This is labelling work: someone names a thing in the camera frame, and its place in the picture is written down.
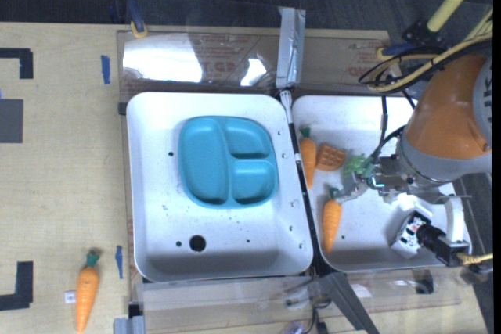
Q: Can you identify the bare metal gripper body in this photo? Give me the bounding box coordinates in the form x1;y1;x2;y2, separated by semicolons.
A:
369;155;454;205

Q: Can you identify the pale green toy vegetable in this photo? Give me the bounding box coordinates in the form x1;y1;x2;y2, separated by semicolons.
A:
344;153;369;178

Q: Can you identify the orange toy carrot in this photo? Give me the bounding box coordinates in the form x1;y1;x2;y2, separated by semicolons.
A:
322;187;344;253
74;252;101;334
298;125;318;190

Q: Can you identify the orange toy waffle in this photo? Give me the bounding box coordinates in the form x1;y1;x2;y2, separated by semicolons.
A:
315;143;347;172

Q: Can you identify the white plastic tray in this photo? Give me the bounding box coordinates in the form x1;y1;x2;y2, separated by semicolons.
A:
291;95;474;273
125;91;315;283

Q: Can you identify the blue divided plate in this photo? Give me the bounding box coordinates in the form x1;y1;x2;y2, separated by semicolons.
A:
178;115;279;209

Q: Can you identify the black cylinder on white bracket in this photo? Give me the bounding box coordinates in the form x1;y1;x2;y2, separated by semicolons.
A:
416;196;471;268

